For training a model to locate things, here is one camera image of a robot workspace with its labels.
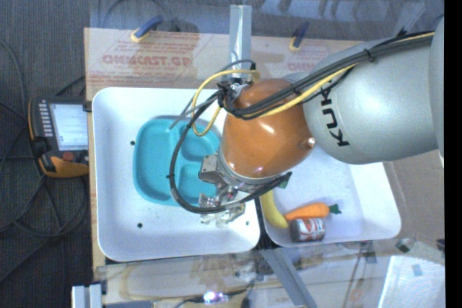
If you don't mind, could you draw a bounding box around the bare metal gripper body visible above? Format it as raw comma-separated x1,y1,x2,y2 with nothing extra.
198,154,261,207

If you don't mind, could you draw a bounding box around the thin black rod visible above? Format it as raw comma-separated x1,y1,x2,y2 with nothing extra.
253,195,265,250

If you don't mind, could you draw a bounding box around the yellow banana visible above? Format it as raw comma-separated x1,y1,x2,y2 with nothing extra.
260,189,289,230

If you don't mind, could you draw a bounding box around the white plastic tray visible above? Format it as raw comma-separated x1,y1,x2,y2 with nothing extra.
258,146,402,249
91,87,261,263

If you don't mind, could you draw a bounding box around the blue divided plate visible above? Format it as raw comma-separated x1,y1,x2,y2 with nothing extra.
132,118,222,207

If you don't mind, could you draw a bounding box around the orange carrot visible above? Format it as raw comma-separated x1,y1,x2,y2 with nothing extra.
284,202,342,221

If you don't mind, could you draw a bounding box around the white and red can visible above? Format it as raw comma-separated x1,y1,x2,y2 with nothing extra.
289,217,326,243

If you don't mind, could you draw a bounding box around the brown cardboard board red print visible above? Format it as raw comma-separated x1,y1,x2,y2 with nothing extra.
83,27,445,304

